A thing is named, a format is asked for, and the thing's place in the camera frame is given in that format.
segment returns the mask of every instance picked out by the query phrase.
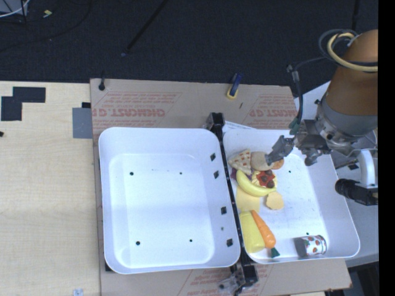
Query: toy pizza slice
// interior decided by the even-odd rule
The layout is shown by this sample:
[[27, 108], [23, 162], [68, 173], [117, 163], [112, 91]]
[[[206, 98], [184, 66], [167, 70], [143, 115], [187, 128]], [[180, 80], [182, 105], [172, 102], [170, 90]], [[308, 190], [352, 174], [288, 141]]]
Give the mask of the toy pizza slice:
[[228, 163], [236, 170], [241, 170], [247, 175], [251, 174], [251, 153], [249, 149], [246, 149], [229, 159]]

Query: yellow cable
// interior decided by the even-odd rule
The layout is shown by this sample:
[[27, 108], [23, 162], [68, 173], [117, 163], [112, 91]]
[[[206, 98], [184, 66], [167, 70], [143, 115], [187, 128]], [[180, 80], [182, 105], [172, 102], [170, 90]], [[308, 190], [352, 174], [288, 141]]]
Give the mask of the yellow cable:
[[350, 68], [353, 70], [358, 70], [361, 72], [377, 72], [378, 71], [378, 66], [374, 66], [374, 67], [365, 67], [365, 66], [360, 66], [360, 65], [356, 65], [356, 64], [352, 64], [342, 58], [340, 58], [338, 55], [336, 55], [336, 53], [332, 50], [332, 44], [333, 41], [337, 38], [337, 37], [350, 37], [351, 39], [354, 38], [354, 35], [351, 33], [343, 33], [340, 35], [333, 35], [332, 38], [329, 40], [326, 49], [329, 53], [329, 55], [335, 60], [337, 61], [339, 64], [341, 64], [342, 66], [346, 67], [346, 68]]

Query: light wood surface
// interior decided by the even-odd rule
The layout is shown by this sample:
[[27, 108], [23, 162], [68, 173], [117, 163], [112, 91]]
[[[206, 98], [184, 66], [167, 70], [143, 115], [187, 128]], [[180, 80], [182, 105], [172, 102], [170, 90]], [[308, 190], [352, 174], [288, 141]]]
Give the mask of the light wood surface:
[[0, 82], [0, 96], [13, 86], [46, 102], [0, 121], [0, 295], [100, 295], [92, 140], [72, 131], [89, 84]]

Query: toy carrot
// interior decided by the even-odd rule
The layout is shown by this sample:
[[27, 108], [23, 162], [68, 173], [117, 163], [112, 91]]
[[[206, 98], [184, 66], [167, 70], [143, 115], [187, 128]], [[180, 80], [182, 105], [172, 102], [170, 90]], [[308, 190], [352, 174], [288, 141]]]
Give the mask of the toy carrot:
[[276, 245], [276, 237], [255, 210], [251, 210], [251, 215], [258, 226], [259, 232], [265, 242], [265, 247], [270, 249], [272, 253], [272, 258], [278, 257], [280, 254], [274, 247]]

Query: cardboard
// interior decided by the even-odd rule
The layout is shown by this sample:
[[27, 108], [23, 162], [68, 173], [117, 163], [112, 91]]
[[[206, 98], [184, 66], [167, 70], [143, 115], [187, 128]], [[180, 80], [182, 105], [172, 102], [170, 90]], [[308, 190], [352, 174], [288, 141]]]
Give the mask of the cardboard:
[[[133, 275], [106, 271], [98, 137], [113, 126], [202, 128], [211, 112], [253, 128], [287, 129], [297, 114], [291, 90], [287, 86], [241, 84], [237, 98], [231, 101], [226, 97], [230, 84], [107, 79], [101, 91], [100, 83], [100, 79], [90, 81], [102, 295], [229, 295], [218, 291], [218, 283], [231, 274], [229, 268]], [[351, 285], [343, 259], [256, 265], [256, 270], [259, 281], [242, 295], [297, 294]]]

